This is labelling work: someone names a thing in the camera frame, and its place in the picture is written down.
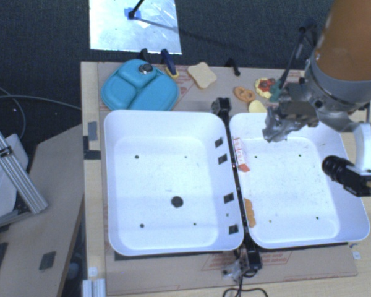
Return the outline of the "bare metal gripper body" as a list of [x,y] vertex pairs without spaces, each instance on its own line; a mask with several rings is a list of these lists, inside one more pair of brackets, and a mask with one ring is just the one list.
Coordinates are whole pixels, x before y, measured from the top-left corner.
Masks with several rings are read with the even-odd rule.
[[318,126],[316,110],[308,101],[307,95],[305,87],[301,84],[289,83],[282,89],[277,115],[286,128]]

